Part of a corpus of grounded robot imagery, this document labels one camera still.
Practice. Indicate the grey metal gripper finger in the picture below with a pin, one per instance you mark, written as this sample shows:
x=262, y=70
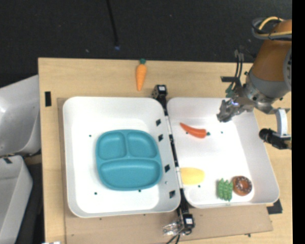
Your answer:
x=233, y=114
x=222, y=112

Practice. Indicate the orange chili pepper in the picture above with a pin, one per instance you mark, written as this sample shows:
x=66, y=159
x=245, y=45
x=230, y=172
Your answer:
x=194, y=131

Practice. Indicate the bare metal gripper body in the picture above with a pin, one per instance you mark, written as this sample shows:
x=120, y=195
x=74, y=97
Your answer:
x=254, y=102

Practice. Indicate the white plastic tray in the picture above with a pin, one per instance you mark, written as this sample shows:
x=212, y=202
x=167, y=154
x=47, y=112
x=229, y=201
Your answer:
x=81, y=161
x=218, y=156

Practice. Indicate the thin black and white rod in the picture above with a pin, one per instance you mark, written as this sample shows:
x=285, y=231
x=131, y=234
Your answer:
x=173, y=146

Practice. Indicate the green pea pods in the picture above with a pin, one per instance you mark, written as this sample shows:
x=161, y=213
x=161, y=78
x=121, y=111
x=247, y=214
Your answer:
x=224, y=190

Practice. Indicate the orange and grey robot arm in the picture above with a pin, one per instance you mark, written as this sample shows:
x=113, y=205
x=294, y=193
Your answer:
x=269, y=60

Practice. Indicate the blue divided plate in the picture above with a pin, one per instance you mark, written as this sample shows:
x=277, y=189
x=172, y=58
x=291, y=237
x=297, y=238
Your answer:
x=127, y=171

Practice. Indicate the orange carrot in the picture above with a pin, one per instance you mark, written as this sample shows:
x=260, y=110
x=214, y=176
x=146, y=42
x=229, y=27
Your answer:
x=141, y=76

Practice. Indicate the yellow rounded toy food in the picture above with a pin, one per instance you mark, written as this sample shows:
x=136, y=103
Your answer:
x=191, y=176

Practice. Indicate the black cylinder on white bracket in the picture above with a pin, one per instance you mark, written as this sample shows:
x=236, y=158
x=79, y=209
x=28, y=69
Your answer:
x=274, y=137

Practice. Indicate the brown doughnut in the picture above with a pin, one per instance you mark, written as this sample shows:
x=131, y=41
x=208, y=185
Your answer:
x=247, y=185

